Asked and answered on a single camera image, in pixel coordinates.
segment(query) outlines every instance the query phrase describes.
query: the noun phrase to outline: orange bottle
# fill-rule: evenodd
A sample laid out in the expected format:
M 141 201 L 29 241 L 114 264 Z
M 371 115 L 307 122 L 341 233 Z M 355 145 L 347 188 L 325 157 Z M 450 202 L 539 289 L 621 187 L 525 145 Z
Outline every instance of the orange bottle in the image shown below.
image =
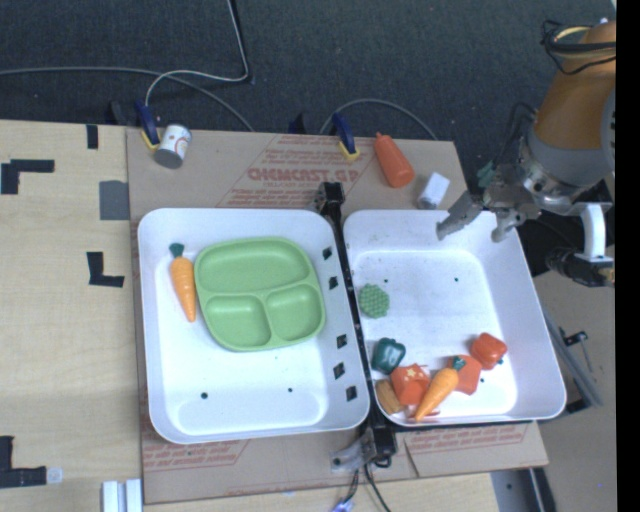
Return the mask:
M 402 154 L 400 148 L 389 135 L 382 135 L 380 132 L 376 133 L 373 149 L 378 156 L 382 172 L 389 185 L 394 188 L 400 188 L 411 183 L 416 173 L 409 160 Z

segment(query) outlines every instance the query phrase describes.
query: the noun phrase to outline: white tray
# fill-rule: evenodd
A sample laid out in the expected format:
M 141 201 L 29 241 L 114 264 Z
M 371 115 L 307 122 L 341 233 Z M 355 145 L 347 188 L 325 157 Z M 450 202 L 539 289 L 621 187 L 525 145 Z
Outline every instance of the white tray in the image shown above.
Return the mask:
M 195 323 L 185 319 L 169 278 L 168 247 L 183 243 L 194 261 L 214 243 L 264 236 L 288 238 L 306 251 L 326 322 L 297 345 L 232 352 L 212 338 L 200 310 Z M 341 430 L 364 421 L 370 398 L 362 359 L 333 230 L 320 215 L 160 209 L 140 222 L 138 244 L 149 412 L 160 435 L 190 444 Z
M 405 427 L 548 419 L 565 405 L 565 386 L 537 294 L 515 230 L 491 241 L 495 216 L 483 212 L 439 241 L 444 211 L 359 211 L 344 226 L 353 284 L 377 284 L 390 296 L 383 318 L 361 314 L 371 361 L 375 343 L 394 338 L 407 348 L 402 366 L 434 373 L 450 356 L 469 353 L 486 331 L 504 340 L 503 364 L 482 371 L 477 391 L 454 392 L 437 416 L 416 424 L 405 413 L 387 415 Z M 372 370 L 372 378 L 386 376 Z

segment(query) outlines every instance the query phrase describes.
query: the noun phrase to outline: white can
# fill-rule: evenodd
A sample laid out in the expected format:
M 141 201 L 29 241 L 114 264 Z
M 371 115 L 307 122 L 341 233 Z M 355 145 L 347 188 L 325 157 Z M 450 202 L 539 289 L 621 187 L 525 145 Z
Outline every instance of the white can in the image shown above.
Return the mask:
M 156 162 L 169 169 L 182 165 L 184 155 L 191 143 L 191 132 L 182 124 L 169 124 L 162 134 L 162 140 L 155 152 Z

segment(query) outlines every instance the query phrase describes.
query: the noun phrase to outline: green pepper toy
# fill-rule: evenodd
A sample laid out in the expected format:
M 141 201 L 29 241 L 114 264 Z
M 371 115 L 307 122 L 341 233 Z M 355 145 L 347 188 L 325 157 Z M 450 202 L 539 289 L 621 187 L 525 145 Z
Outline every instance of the green pepper toy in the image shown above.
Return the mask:
M 381 338 L 373 351 L 371 367 L 389 375 L 402 361 L 407 349 L 391 338 Z

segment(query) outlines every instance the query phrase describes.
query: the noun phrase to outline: blue clamp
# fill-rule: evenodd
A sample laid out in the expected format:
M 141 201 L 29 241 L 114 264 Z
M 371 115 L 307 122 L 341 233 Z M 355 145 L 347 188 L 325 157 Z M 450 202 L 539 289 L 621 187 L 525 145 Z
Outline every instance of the blue clamp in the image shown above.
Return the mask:
M 156 123 L 153 121 L 151 110 L 142 100 L 136 100 L 135 106 L 138 111 L 138 119 L 140 119 L 140 124 L 142 125 L 142 129 L 144 130 L 144 134 L 146 135 L 149 144 L 151 146 L 160 144 L 158 129 L 156 128 Z
M 347 120 L 338 112 L 334 112 L 331 116 L 333 126 L 340 136 L 338 147 L 347 160 L 355 160 L 360 156 L 360 151 L 356 148 L 356 142 L 353 138 L 353 132 Z

